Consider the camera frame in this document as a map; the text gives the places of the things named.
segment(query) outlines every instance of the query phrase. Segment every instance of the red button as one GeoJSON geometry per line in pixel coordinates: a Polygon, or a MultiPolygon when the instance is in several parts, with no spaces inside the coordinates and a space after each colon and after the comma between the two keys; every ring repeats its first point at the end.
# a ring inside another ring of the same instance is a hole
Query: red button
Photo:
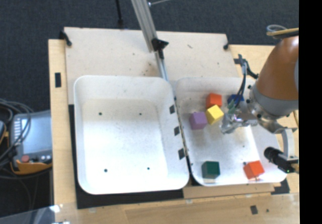
{"type": "Polygon", "coordinates": [[[23,163],[28,163],[29,160],[30,160],[30,157],[28,155],[23,155],[21,157],[21,162],[23,162],[23,163]]]}

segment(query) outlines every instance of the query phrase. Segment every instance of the robotic arm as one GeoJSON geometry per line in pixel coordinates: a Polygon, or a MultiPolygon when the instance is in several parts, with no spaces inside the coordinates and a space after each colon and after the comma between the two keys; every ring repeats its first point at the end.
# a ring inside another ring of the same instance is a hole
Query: robotic arm
{"type": "MultiPolygon", "coordinates": [[[[230,108],[222,121],[221,131],[232,133],[238,127],[260,124],[274,134],[282,134],[284,152],[269,147],[265,157],[286,173],[298,172],[293,132],[297,128],[280,125],[277,120],[298,109],[298,48],[299,36],[283,38],[272,50],[250,97],[230,108]]],[[[246,61],[239,56],[245,78],[246,61]]]]}

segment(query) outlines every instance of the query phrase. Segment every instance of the black floor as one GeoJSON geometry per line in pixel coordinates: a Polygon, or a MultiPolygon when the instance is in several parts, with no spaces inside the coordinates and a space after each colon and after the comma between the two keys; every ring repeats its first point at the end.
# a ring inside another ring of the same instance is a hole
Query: black floor
{"type": "MultiPolygon", "coordinates": [[[[130,0],[120,0],[120,7],[124,26],[139,29],[130,0]]],[[[299,26],[299,0],[173,0],[151,13],[159,31],[225,33],[231,44],[274,45],[266,26],[299,26]]],[[[0,98],[49,109],[47,42],[67,26],[117,28],[115,0],[0,0],[0,98]]],[[[33,208],[51,203],[48,173],[38,185],[23,182],[27,189],[0,178],[0,216],[28,210],[27,190],[33,208]]]]}

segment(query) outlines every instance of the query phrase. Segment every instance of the purple block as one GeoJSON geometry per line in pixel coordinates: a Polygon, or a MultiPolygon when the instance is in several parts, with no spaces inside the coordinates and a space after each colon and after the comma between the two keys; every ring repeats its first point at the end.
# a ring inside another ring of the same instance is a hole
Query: purple block
{"type": "Polygon", "coordinates": [[[189,122],[192,130],[203,129],[208,124],[205,112],[192,113],[189,122]]]}

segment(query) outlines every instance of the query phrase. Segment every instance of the wooden table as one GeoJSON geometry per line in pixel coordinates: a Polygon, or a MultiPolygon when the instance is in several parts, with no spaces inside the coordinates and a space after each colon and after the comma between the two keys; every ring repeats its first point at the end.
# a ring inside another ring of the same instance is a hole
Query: wooden table
{"type": "MultiPolygon", "coordinates": [[[[211,187],[187,186],[184,199],[77,209],[70,143],[65,41],[49,40],[50,98],[53,137],[54,204],[56,221],[71,223],[299,223],[299,175],[289,174],[290,194],[271,195],[281,184],[211,187]],[[55,73],[61,74],[56,87],[55,73]]],[[[241,54],[253,72],[259,72],[273,46],[231,45],[234,58],[241,54]]],[[[296,126],[293,115],[281,124],[296,126]]],[[[294,133],[298,154],[298,131],[294,133]]]]}

